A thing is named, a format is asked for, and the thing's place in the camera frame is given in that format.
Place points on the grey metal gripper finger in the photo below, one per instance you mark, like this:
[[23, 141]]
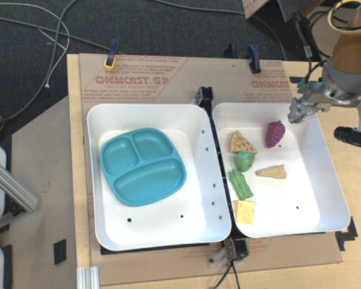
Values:
[[305, 111], [293, 112]]

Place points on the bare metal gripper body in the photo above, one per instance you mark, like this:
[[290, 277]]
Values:
[[325, 96]]

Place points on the purple toy grapes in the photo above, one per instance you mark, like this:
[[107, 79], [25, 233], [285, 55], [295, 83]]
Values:
[[274, 134]]

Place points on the toy pizza slice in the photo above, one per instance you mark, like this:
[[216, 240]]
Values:
[[239, 143]]

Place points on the beige toy bread wedge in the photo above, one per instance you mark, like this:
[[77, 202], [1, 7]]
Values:
[[273, 172]]

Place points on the green toy pepper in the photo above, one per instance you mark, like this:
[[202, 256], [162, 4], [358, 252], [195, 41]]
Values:
[[243, 161]]

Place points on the green toy asparagus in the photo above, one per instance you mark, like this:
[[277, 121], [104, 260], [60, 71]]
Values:
[[240, 185]]

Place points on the white plastic tray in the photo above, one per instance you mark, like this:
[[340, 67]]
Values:
[[156, 227], [288, 209]]

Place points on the yellow toy cheese slice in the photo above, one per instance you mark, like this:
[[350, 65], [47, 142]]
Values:
[[244, 212]]

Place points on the brown cardboard board red print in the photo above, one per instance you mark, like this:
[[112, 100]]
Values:
[[168, 80]]

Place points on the blue divided plate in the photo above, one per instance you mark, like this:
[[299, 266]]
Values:
[[144, 176]]

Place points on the black cylinder on white bracket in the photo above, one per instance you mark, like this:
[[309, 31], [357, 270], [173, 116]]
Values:
[[350, 135]]

